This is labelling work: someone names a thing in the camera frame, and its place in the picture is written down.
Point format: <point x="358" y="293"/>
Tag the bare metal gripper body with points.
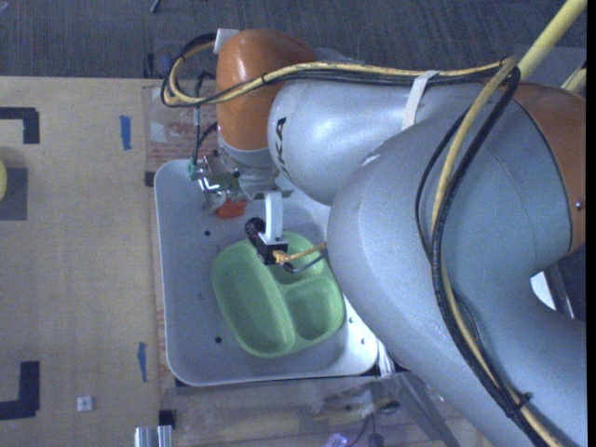
<point x="212" y="175"/>

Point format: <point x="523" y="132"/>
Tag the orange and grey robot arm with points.
<point x="419" y="203"/>

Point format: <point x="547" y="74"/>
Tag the orange toy food piece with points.
<point x="231" y="210"/>

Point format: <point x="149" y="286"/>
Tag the white plastic tray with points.
<point x="186" y="296"/>

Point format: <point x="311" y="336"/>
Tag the green divided plate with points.
<point x="261" y="305"/>

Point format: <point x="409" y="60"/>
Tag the yellow round object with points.
<point x="2" y="180"/>

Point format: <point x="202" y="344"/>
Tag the small white square block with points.
<point x="85" y="403"/>

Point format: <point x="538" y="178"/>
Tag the black cylinder on white bracket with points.
<point x="274" y="217"/>

